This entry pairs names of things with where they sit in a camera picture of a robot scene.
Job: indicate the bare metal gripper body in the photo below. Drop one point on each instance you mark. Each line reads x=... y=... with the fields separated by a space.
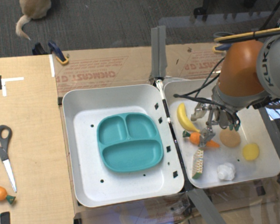
x=223 y=118

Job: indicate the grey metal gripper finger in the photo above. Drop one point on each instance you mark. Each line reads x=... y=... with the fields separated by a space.
x=206 y=136
x=198 y=113

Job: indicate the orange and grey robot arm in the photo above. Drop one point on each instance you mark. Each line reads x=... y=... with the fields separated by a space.
x=242 y=69

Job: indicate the yellow banana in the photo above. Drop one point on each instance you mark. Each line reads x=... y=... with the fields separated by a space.
x=183 y=118

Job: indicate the tan round bread roll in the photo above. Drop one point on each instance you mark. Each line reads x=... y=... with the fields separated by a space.
x=230 y=138

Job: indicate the white crumpled lump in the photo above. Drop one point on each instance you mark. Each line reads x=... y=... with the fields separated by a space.
x=226 y=172

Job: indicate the yellow round disc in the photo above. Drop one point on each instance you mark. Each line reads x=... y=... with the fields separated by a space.
x=251 y=151

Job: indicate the white plastic tray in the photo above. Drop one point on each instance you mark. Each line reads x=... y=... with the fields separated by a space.
x=258 y=166
x=89 y=143

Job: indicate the teal divided plate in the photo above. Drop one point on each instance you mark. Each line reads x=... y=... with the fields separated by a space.
x=131 y=154

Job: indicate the brown cardboard board, red print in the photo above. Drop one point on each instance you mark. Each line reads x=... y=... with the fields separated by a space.
x=106 y=68

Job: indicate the tan cat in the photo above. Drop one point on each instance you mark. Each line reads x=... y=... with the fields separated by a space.
x=35 y=7

